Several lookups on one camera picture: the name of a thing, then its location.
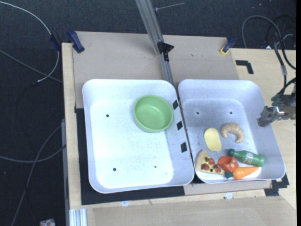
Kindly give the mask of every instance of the orange carrot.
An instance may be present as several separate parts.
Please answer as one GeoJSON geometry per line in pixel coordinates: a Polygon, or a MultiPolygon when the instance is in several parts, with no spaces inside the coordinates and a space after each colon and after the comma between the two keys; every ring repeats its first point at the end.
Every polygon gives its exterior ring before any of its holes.
{"type": "Polygon", "coordinates": [[[245,176],[250,175],[251,173],[258,170],[258,167],[239,167],[234,169],[234,171],[231,172],[225,172],[225,177],[235,177],[236,179],[242,179],[245,176]]]}

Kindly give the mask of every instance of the pizza slice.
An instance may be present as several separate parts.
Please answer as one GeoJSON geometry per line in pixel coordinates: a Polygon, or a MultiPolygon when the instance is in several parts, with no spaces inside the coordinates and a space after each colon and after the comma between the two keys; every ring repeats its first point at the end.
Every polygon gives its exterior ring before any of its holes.
{"type": "Polygon", "coordinates": [[[195,160],[197,171],[224,175],[225,172],[205,150],[201,150],[195,160]]]}

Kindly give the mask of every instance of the green plate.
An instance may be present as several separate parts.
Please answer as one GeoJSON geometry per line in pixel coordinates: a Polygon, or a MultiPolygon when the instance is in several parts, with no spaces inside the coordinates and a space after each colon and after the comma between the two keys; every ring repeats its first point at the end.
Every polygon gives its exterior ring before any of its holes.
{"type": "Polygon", "coordinates": [[[134,118],[140,129],[146,132],[158,132],[171,125],[174,113],[165,99],[155,95],[145,95],[135,102],[134,118]]]}

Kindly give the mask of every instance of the black floor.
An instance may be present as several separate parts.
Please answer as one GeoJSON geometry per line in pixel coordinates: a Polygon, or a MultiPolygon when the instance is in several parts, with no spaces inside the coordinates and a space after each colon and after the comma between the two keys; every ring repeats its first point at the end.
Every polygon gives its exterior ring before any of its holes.
{"type": "MultiPolygon", "coordinates": [[[[59,42],[67,42],[66,31],[146,33],[135,0],[0,0],[26,9],[40,18],[59,42]]],[[[158,21],[163,34],[237,38],[234,47],[266,48],[277,44],[272,27],[279,28],[286,49],[296,49],[296,0],[152,0],[162,8],[158,21]]],[[[0,3],[0,50],[50,73],[56,51],[49,33],[33,16],[0,3]]],[[[52,75],[62,80],[59,63],[52,75]]],[[[49,135],[64,118],[63,85],[0,53],[0,156],[35,160],[49,135]]],[[[61,131],[50,138],[40,158],[62,147],[61,131]]],[[[35,226],[54,218],[64,225],[62,154],[38,162],[18,209],[32,163],[0,159],[0,225],[35,226]]]]}

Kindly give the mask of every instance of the wooden table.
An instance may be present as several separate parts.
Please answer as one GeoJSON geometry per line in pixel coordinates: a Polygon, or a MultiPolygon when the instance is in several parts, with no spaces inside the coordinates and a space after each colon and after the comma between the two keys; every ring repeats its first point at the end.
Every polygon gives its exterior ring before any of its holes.
{"type": "MultiPolygon", "coordinates": [[[[125,40],[137,35],[125,36],[125,40]]],[[[112,43],[114,34],[109,34],[112,43]]],[[[183,37],[167,36],[165,40],[188,42],[193,48],[205,46],[210,43],[210,48],[217,50],[221,48],[225,38],[202,38],[202,37],[183,37]],[[196,41],[203,39],[200,45],[196,41]]],[[[77,122],[75,106],[80,106],[78,102],[76,87],[78,80],[74,76],[74,54],[71,43],[63,43],[63,84],[65,101],[65,124],[67,142],[67,167],[68,167],[68,209],[80,210],[87,209],[87,221],[89,226],[100,225],[205,225],[214,222],[215,225],[296,225],[296,121],[275,121],[272,127],[280,147],[285,166],[286,174],[290,185],[288,188],[280,189],[280,196],[267,197],[264,188],[271,188],[271,181],[252,181],[236,182],[232,184],[201,184],[184,186],[185,196],[160,199],[146,199],[129,201],[128,206],[122,206],[122,202],[110,202],[82,205],[80,178],[79,178],[79,152],[77,148],[77,122]]],[[[198,49],[191,51],[189,64],[195,62],[195,55],[198,49]]],[[[213,63],[218,64],[221,58],[217,58],[218,53],[208,50],[207,61],[212,59],[213,63]]],[[[173,59],[181,58],[180,50],[172,56],[170,52],[171,69],[173,72],[173,59]]],[[[295,51],[286,52],[288,59],[295,64],[295,51]]],[[[235,73],[241,80],[255,82],[262,91],[265,104],[270,106],[270,99],[281,89],[283,76],[281,75],[280,65],[273,50],[265,49],[234,49],[223,59],[227,64],[233,63],[235,73]],[[254,74],[248,74],[245,66],[235,66],[235,60],[247,60],[251,63],[254,74]]],[[[287,68],[288,80],[295,76],[295,72],[287,68]]],[[[292,87],[288,87],[286,93],[290,93],[292,87]]]]}

